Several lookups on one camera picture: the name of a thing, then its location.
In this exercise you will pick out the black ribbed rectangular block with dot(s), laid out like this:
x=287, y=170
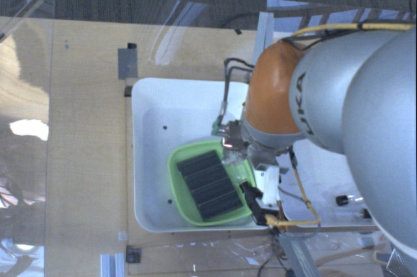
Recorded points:
x=210, y=186

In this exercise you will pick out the clear bottle with black cap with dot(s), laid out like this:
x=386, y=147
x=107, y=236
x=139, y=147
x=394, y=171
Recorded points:
x=342, y=200

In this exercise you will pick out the green divided plate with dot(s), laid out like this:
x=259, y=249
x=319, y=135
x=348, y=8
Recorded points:
x=182, y=184

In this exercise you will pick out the black cylinder on white bracket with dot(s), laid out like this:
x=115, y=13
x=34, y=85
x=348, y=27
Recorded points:
x=268, y=182

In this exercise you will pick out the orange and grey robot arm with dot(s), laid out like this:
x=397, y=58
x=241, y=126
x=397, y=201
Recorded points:
x=358, y=99

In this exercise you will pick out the white plastic tray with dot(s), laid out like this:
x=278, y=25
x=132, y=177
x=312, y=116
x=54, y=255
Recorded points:
x=325, y=178
x=163, y=106

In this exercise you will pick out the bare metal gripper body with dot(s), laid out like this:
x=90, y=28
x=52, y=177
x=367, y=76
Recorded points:
x=235, y=134

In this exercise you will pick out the clear plastic bottle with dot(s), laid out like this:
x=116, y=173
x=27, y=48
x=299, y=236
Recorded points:
x=237, y=168

